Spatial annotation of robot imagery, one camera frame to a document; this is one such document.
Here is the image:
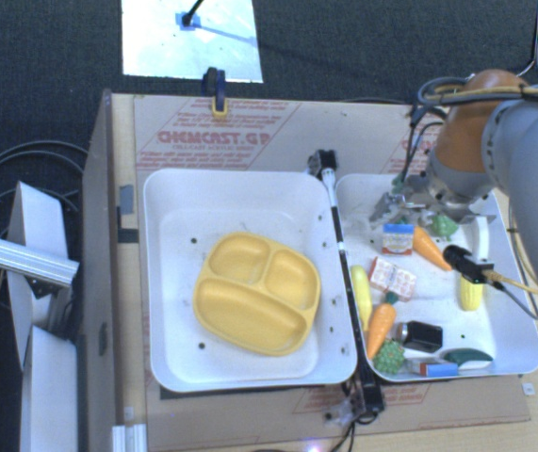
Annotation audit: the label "green toy broccoli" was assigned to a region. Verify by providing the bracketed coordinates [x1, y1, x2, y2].
[430, 214, 460, 242]

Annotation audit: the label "white plastic tray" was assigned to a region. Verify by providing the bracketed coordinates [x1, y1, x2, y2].
[334, 172, 538, 384]
[142, 167, 360, 394]

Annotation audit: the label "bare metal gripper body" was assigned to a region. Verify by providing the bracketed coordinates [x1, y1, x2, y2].
[400, 175, 482, 223]

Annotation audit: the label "black block with thin wires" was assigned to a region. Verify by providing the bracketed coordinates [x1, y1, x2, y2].
[307, 149, 341, 176]
[323, 373, 387, 428]

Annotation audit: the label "yellow banana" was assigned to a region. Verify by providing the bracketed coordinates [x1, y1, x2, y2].
[350, 264, 374, 332]

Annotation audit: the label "blue white orange carton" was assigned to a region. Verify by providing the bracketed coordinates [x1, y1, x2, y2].
[382, 222, 416, 257]

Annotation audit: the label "thin black and white rod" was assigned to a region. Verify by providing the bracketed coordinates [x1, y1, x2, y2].
[320, 167, 369, 376]

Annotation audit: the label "orange carrot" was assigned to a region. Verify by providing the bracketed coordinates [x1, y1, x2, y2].
[411, 225, 454, 273]
[366, 291, 399, 362]

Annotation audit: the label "black bottle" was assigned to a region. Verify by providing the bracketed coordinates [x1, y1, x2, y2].
[394, 319, 445, 354]

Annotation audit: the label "orange and white packet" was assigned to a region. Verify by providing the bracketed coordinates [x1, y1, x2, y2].
[367, 256, 418, 303]

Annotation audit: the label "brown cardboard board red print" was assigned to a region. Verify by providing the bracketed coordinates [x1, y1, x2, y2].
[133, 93, 532, 452]

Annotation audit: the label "yellow corn cob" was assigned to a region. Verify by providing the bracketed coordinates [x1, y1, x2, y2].
[458, 274, 485, 313]

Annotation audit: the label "yellow divided plate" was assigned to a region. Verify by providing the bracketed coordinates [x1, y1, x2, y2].
[192, 231, 323, 359]

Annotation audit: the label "orange and blue box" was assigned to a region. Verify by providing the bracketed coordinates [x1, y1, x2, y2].
[406, 358, 461, 379]

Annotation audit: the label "green grapes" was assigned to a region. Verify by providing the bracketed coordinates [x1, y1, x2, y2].
[372, 339, 407, 376]

